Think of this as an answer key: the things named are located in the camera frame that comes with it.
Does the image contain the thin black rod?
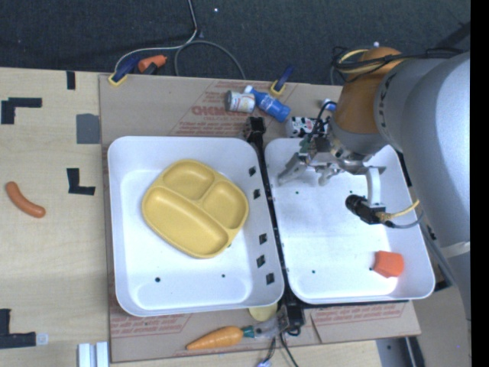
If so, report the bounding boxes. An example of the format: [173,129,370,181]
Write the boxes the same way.
[254,135,297,309]

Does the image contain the brown cardboard board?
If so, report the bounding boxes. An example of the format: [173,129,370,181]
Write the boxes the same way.
[98,73,423,363]

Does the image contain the orange cube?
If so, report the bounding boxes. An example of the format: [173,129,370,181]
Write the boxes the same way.
[373,250,405,279]

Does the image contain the black cylinder on white bracket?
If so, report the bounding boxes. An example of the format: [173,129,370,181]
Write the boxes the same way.
[345,164,387,226]

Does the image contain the orange carrot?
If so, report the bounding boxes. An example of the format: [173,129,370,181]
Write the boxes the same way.
[186,325,255,351]

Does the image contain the orange sausage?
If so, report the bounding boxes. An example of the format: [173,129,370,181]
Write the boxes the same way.
[5,181,47,219]

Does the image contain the white plastic tray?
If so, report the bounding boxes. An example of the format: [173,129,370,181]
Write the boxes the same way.
[264,137,436,305]
[107,135,286,317]

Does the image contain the blue bottle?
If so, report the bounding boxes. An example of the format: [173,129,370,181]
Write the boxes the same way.
[244,85,292,123]

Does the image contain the yellow divided plate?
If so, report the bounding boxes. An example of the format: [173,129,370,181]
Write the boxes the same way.
[141,158,250,260]

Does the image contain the white can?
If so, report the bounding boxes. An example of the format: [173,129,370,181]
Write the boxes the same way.
[224,89,256,114]

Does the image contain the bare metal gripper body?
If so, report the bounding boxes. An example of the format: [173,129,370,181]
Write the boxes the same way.
[306,138,374,175]

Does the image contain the black block with wires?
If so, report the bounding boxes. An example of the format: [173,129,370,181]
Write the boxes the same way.
[246,115,267,143]
[284,301,306,329]

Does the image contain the white black-spotted carton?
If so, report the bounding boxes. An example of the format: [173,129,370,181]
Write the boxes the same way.
[286,115,326,139]

